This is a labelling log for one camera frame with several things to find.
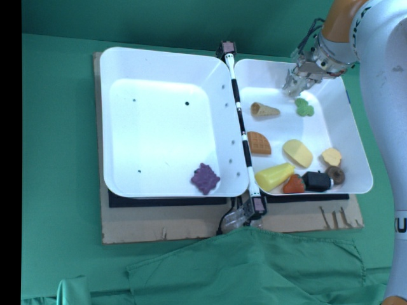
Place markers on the yellow cheese wedge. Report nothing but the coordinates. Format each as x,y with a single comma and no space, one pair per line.
299,153

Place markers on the brown waffle piece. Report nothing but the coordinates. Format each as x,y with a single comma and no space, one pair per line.
259,143

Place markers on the green broccoli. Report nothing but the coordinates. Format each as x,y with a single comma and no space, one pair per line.
303,108

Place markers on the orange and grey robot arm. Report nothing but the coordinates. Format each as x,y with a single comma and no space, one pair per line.
378,59

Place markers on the yellow squeeze bottle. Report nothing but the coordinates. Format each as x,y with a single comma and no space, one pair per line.
273,176

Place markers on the small black bottle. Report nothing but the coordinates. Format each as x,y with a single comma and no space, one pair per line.
316,181

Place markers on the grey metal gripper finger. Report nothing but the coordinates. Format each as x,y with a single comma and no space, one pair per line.
299,86
289,83

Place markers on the tan waffle cone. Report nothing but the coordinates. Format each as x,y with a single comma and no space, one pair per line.
262,110

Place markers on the green cloth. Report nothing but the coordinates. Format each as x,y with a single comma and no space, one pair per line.
254,265

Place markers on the black and white thin rod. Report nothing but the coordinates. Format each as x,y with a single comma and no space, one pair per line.
236,91

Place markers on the tan biscuit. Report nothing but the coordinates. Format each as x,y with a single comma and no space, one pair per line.
330,157

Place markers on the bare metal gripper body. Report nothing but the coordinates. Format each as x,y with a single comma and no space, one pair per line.
313,68

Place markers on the brown cardboard board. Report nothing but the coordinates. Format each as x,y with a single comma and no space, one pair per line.
190,221

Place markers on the white plastic tray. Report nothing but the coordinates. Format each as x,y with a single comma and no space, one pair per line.
159,132
346,132

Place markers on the red strawberry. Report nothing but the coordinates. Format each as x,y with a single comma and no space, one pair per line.
292,186

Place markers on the purple grapes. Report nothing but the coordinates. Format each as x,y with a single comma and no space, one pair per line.
205,178

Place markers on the brown doughnut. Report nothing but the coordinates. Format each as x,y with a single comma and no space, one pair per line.
339,179

